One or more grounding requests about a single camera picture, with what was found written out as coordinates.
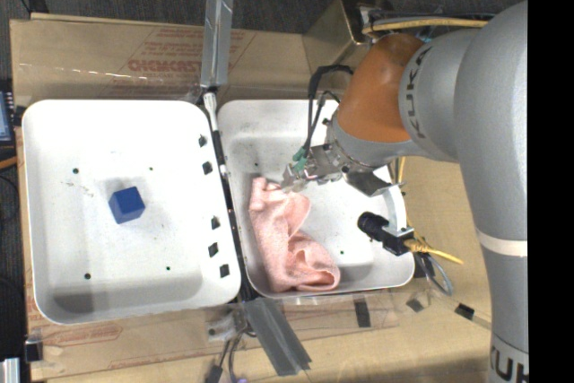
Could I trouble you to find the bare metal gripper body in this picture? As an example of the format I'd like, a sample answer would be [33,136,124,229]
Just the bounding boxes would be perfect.
[304,142,350,185]

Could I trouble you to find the pink cloth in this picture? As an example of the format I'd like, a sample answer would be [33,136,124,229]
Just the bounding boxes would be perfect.
[248,176,343,294]

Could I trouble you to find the white plastic tray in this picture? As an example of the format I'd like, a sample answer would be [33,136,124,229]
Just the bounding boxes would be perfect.
[216,98,416,300]
[21,98,243,326]

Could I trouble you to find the blue cube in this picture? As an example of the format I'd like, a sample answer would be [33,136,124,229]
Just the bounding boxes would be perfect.
[108,186,147,225]

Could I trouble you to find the brown cardboard board, red print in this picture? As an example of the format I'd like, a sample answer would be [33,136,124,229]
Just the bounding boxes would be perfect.
[8,12,493,383]

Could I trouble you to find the black cylinder on white bracket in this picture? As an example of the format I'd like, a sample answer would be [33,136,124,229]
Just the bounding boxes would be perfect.
[344,169,416,257]

